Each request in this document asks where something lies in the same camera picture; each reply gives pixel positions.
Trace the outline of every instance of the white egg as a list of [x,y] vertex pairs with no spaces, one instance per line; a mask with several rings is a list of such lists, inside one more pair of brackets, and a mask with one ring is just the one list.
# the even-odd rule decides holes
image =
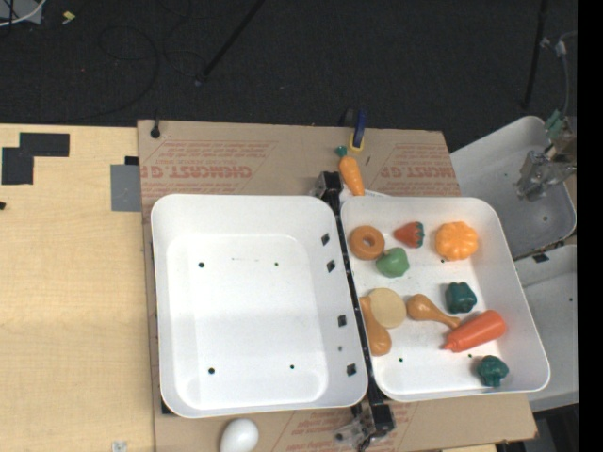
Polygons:
[[252,452],[258,439],[259,431],[253,420],[237,418],[224,429],[220,452]]

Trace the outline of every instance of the beige round cookie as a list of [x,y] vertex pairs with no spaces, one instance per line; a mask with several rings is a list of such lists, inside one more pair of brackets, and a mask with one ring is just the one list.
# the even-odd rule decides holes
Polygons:
[[386,328],[396,328],[406,318],[406,304],[389,288],[375,288],[369,294],[375,319]]

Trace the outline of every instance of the toy food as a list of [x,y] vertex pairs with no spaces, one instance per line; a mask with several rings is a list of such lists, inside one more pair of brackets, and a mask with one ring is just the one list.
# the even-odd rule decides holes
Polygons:
[[461,323],[461,318],[446,315],[429,298],[421,293],[412,295],[406,301],[406,312],[412,319],[439,321],[452,329],[457,328]]
[[339,159],[339,172],[344,182],[350,188],[351,194],[354,196],[365,195],[365,185],[362,181],[362,174],[356,159],[347,155],[348,150],[345,146],[339,146],[336,149]]
[[506,330],[507,325],[502,316],[494,310],[486,310],[451,331],[444,348],[452,351],[464,351],[496,340]]
[[406,318],[404,300],[394,290],[375,288],[368,295],[373,316],[382,326],[396,328]]
[[478,302],[473,290],[466,282],[452,282],[445,292],[446,306],[452,314],[469,313]]
[[423,238],[425,237],[423,223],[418,221],[409,222],[397,228],[394,231],[394,237],[409,248],[420,248],[423,246]]
[[499,387],[500,381],[509,373],[509,367],[499,357],[487,355],[481,359],[477,371],[486,387]]
[[375,319],[375,315],[371,309],[370,297],[360,297],[359,301],[362,317],[367,329],[370,353],[375,357],[389,353],[389,350],[392,349],[392,337],[389,335],[389,331]]
[[403,248],[385,250],[377,259],[377,269],[387,278],[399,278],[410,267],[408,256]]
[[464,260],[478,250],[478,234],[464,221],[447,222],[435,234],[435,249],[449,261]]
[[350,251],[361,260],[376,260],[385,248],[385,239],[372,226],[359,226],[350,234]]

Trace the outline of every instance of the light wood surface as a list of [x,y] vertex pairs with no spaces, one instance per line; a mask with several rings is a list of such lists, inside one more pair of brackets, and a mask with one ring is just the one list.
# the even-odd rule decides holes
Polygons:
[[140,213],[111,211],[110,165],[136,129],[1,125],[71,134],[36,157],[34,185],[0,186],[0,450],[154,450]]

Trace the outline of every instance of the white object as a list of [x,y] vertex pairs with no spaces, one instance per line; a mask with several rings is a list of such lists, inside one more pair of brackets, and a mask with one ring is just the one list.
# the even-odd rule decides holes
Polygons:
[[367,371],[331,208],[170,195],[151,215],[161,393],[188,418],[347,407]]
[[248,418],[237,418],[224,429],[220,452],[252,452],[258,439],[259,431],[255,422]]
[[[397,401],[418,401],[530,392],[546,386],[546,353],[497,213],[487,202],[475,198],[351,198],[342,206],[341,219],[347,236],[358,226],[374,226],[383,233],[385,248],[405,248],[410,263],[402,277],[389,279],[373,261],[359,260],[351,253],[350,266],[359,297],[378,287],[391,288],[405,301],[422,293],[446,312],[448,284],[466,282],[478,302],[470,314],[458,316],[467,318],[493,309],[507,323],[508,329],[499,339],[454,353],[442,349],[450,331],[446,325],[407,317],[399,327],[389,330],[391,351],[371,359],[377,385],[387,396]],[[434,248],[434,234],[442,224],[458,220],[477,231],[479,249],[465,260],[443,263]],[[418,249],[408,249],[393,237],[398,227],[411,221],[424,225],[424,244]],[[509,366],[511,372],[500,387],[482,385],[475,373],[477,360],[484,355],[496,355]]]
[[578,247],[549,250],[544,257],[515,262],[551,367],[547,387],[528,394],[534,412],[579,403]]
[[514,185],[528,152],[541,153],[548,145],[543,121],[527,116],[450,154],[463,196],[496,210],[514,259],[565,239],[576,227],[565,183],[534,202],[517,197]]

